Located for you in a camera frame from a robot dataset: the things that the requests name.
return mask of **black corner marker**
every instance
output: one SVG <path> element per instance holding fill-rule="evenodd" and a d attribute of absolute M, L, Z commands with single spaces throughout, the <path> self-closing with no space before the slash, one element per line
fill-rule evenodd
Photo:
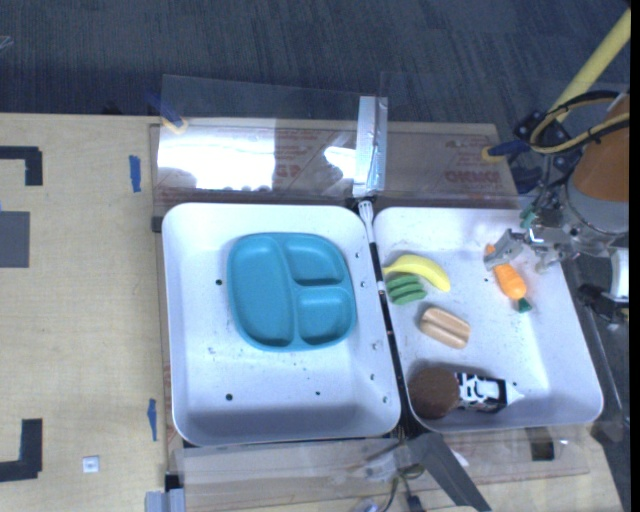
<path fill-rule="evenodd" d="M 36 146 L 0 146 L 0 160 L 24 160 L 24 184 L 42 186 L 42 151 Z"/>
<path fill-rule="evenodd" d="M 38 478 L 42 471 L 42 419 L 22 420 L 20 458 L 0 462 L 0 482 Z"/>

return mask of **yellow banana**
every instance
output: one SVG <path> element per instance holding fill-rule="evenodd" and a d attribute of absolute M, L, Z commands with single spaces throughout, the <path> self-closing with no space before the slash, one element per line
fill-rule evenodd
<path fill-rule="evenodd" d="M 444 269 L 435 261 L 424 256 L 403 254 L 391 265 L 382 268 L 384 275 L 391 272 L 417 274 L 443 292 L 448 292 L 451 289 L 451 281 L 449 281 L 449 276 Z"/>

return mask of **wooden tabletop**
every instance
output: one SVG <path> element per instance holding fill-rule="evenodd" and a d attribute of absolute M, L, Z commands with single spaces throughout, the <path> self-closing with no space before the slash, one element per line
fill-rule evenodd
<path fill-rule="evenodd" d="M 2 211 L 30 212 L 29 267 L 0 268 L 0 462 L 19 458 L 23 419 L 43 422 L 42 471 L 0 483 L 0 510 L 143 511 L 145 493 L 164 488 L 159 269 L 150 228 L 149 133 L 157 124 L 154 117 L 0 115 L 0 146 L 38 147 L 44 176 L 42 186 L 25 186 L 24 161 L 0 160 Z M 139 192 L 130 156 L 140 159 Z M 622 510 L 600 445 L 587 426 L 580 431 L 578 474 L 527 478 L 534 471 L 504 481 L 486 472 L 479 489 L 493 509 Z M 452 443 L 464 451 L 468 440 Z M 92 456 L 99 471 L 84 472 Z M 419 495 L 429 510 L 453 506 L 439 489 Z M 356 502 L 275 510 L 347 511 Z M 390 510 L 407 510 L 406 502 L 398 498 Z"/>

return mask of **orange carrot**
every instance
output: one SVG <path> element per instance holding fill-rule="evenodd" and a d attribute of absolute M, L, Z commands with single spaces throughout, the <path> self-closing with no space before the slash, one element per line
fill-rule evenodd
<path fill-rule="evenodd" d="M 487 254 L 491 254 L 494 251 L 495 247 L 488 244 Z M 493 267 L 493 272 L 498 280 L 500 289 L 507 297 L 513 300 L 520 300 L 524 298 L 527 293 L 527 285 L 525 284 L 524 279 L 520 277 L 520 274 L 516 272 L 516 269 L 508 263 L 503 263 Z"/>

